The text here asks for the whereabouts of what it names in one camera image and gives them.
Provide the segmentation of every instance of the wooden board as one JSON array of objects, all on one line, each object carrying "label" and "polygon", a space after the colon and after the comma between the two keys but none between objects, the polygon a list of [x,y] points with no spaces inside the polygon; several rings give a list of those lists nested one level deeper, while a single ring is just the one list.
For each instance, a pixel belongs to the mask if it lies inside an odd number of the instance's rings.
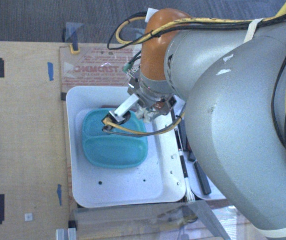
[{"label": "wooden board", "polygon": [[[62,93],[76,86],[127,86],[129,77],[122,69],[140,49],[140,45],[109,51],[103,43],[80,44],[79,54],[71,54],[70,46],[59,49]],[[67,109],[64,103],[65,144],[70,213],[77,208],[72,193],[72,169],[69,146]]]},{"label": "wooden board", "polygon": [[[66,45],[0,42],[0,239],[54,239],[56,229],[68,227],[61,46]],[[25,222],[30,213],[33,220]]]}]

